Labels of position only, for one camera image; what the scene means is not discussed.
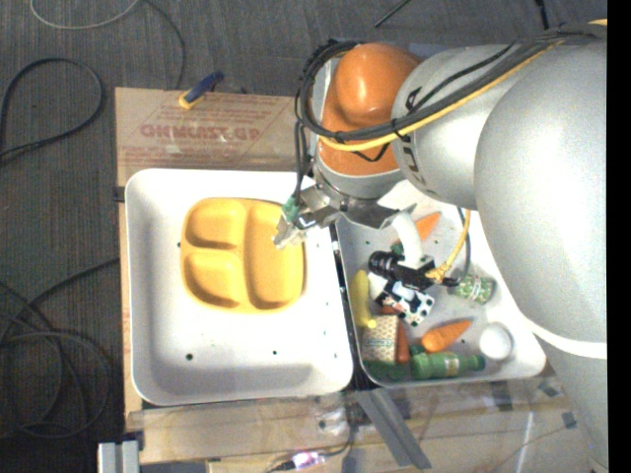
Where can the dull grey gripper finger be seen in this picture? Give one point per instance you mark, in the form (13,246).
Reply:
(298,233)
(281,236)

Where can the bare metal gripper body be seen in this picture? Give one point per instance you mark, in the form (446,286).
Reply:
(323,210)

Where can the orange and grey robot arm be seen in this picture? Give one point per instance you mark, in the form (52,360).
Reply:
(537,175)

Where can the yellow divided plate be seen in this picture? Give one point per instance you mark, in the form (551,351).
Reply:
(268,274)

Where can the yellow banana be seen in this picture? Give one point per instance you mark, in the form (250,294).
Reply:
(361,296)

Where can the orange carrot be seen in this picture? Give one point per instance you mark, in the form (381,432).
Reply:
(428,224)
(443,337)

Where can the white plastic tray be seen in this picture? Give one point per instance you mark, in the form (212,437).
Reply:
(512,362)
(236,348)

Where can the brown cardboard board red print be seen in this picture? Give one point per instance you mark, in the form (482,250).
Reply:
(207,131)

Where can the black and white carton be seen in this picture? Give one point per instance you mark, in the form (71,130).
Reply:
(411,308)

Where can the beige packet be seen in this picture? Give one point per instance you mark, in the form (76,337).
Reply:
(379,340)

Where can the orange sausage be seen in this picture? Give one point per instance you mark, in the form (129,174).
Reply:
(402,345)

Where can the dark green cucumber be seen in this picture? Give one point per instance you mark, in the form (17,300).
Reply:
(387,370)

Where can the green patterned can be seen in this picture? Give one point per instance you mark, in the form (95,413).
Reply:
(474,289)

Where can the green bottle yellow label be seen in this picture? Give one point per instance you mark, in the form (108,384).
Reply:
(439,365)

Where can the black cylinder on white bracket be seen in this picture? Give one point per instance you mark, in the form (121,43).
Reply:
(405,271)

